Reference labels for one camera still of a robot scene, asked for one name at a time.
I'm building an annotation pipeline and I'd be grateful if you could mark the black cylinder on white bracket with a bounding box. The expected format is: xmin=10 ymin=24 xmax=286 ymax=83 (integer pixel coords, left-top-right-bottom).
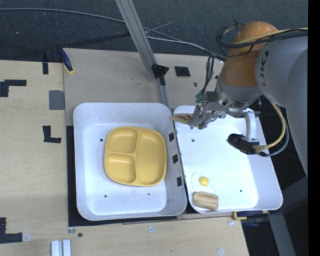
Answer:
xmin=226 ymin=110 xmax=261 ymax=156

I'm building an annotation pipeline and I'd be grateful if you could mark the white plastic tray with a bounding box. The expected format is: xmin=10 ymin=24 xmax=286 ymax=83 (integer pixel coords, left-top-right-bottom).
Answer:
xmin=172 ymin=104 xmax=284 ymax=215
xmin=72 ymin=102 xmax=189 ymax=222

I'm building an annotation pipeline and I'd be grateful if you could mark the white and yellow fried egg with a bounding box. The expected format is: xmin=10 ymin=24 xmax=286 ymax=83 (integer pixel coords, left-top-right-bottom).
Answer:
xmin=190 ymin=172 xmax=216 ymax=194

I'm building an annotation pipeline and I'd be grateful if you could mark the tan toy bread bun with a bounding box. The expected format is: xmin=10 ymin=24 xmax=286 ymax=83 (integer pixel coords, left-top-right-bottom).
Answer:
xmin=192 ymin=191 xmax=220 ymax=211

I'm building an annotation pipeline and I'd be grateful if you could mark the yellow divided plate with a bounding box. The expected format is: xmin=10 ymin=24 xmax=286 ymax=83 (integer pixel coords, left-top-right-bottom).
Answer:
xmin=103 ymin=125 xmax=168 ymax=188

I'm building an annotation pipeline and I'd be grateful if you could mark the tan toy hot dog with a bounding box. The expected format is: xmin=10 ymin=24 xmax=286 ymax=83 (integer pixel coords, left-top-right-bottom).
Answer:
xmin=170 ymin=112 xmax=194 ymax=125

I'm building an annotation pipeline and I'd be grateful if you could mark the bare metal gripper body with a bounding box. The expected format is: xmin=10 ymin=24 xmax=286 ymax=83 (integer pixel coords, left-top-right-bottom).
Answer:
xmin=200 ymin=90 xmax=254 ymax=119

